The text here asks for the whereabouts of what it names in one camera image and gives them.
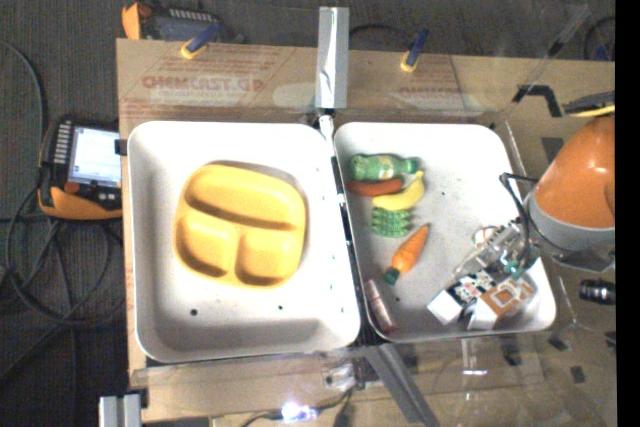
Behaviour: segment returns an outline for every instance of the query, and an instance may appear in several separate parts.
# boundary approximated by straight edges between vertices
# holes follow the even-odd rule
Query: carrot
[[[358,196],[381,196],[383,194],[393,194],[402,190],[404,182],[402,178],[391,178],[379,182],[363,182],[350,180],[347,182],[347,190]]]
[[[390,285],[395,285],[398,276],[413,269],[418,261],[429,234],[429,225],[418,228],[393,254],[391,267],[384,273],[384,279]]]

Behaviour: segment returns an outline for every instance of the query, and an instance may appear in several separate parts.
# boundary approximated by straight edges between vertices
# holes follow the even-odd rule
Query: banana
[[[408,210],[424,196],[423,171],[416,171],[415,178],[402,191],[373,198],[373,206],[385,210]]]

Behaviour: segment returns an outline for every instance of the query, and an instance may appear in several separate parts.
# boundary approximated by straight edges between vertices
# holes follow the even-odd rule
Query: yellow plate
[[[186,181],[173,249],[190,269],[244,287],[275,287],[297,270],[306,208],[291,184],[248,169],[209,164]]]

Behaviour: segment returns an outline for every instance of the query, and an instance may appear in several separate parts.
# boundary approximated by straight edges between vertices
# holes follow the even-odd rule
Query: green bottle
[[[402,173],[413,174],[420,167],[416,159],[393,155],[354,155],[349,160],[352,180],[389,180]]]

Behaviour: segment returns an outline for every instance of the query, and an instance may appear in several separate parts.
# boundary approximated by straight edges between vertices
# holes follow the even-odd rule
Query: toy bottle
[[[384,280],[389,285],[395,285],[400,274],[409,272],[415,266],[424,245],[427,242],[429,225],[425,224],[415,231],[394,253],[391,267],[384,273]]]
[[[389,180],[402,173],[415,173],[416,159],[400,159],[392,155],[354,155],[349,161],[353,180]]]

